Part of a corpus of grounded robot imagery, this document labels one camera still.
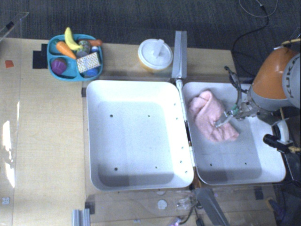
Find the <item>patterned box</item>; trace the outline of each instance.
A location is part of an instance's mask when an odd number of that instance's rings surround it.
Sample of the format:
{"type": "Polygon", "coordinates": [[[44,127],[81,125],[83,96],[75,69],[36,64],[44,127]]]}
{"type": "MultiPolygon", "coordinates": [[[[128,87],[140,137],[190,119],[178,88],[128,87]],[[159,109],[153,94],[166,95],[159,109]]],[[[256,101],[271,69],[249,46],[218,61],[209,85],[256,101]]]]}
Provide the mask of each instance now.
{"type": "Polygon", "coordinates": [[[84,56],[76,60],[80,73],[100,66],[97,52],[84,56]]]}

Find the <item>orange carrot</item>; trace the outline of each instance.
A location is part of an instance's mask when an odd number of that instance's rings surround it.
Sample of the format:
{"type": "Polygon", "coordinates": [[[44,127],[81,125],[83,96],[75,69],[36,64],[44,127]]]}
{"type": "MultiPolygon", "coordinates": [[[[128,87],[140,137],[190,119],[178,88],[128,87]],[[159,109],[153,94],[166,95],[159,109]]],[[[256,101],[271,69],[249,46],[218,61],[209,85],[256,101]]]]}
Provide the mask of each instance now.
{"type": "Polygon", "coordinates": [[[76,59],[75,54],[72,52],[72,50],[68,47],[68,45],[65,42],[58,41],[55,47],[63,55],[66,55],[70,58],[76,59]]]}
{"type": "Polygon", "coordinates": [[[103,44],[103,42],[101,40],[86,40],[86,39],[80,39],[79,41],[88,41],[90,43],[91,46],[101,46],[103,44]]]}

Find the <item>white cable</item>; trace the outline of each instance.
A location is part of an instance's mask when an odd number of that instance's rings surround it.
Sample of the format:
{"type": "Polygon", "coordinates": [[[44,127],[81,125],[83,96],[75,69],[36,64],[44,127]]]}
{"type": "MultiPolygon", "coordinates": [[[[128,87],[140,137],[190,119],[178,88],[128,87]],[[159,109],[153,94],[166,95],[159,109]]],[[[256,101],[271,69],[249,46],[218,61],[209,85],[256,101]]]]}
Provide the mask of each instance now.
{"type": "MultiPolygon", "coordinates": [[[[264,17],[269,17],[269,16],[271,16],[273,13],[275,13],[275,11],[276,11],[276,9],[277,9],[277,6],[278,6],[278,0],[276,0],[276,5],[275,5],[275,8],[274,8],[273,12],[271,12],[270,14],[268,14],[268,15],[266,15],[266,16],[258,16],[258,15],[255,15],[255,14],[252,14],[252,13],[248,12],[248,11],[243,7],[243,5],[241,4],[240,1],[241,1],[241,0],[239,0],[239,5],[241,6],[241,8],[242,8],[246,13],[248,13],[248,14],[251,15],[251,16],[254,16],[254,17],[260,17],[260,18],[264,18],[264,17]]],[[[258,2],[258,4],[259,4],[260,6],[263,6],[258,0],[255,0],[255,1],[258,2]]]]}

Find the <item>lid handle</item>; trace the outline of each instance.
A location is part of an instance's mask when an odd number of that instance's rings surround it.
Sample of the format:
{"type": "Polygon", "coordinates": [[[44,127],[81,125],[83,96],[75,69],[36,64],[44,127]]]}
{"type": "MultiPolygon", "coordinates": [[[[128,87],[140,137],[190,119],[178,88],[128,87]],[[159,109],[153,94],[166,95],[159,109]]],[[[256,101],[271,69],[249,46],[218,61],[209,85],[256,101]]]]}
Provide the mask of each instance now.
{"type": "Polygon", "coordinates": [[[158,58],[158,56],[161,52],[161,49],[163,47],[163,44],[164,44],[164,40],[158,40],[156,42],[155,49],[154,49],[154,52],[153,52],[153,55],[154,55],[155,58],[158,58]]]}

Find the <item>orange sticker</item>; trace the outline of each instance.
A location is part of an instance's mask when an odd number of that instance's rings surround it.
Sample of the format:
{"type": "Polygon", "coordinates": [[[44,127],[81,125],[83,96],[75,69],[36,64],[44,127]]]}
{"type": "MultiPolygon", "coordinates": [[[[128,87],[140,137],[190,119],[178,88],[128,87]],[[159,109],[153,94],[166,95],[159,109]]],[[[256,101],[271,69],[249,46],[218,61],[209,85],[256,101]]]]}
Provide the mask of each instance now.
{"type": "Polygon", "coordinates": [[[6,68],[14,67],[14,63],[11,60],[5,60],[5,66],[6,68]]]}

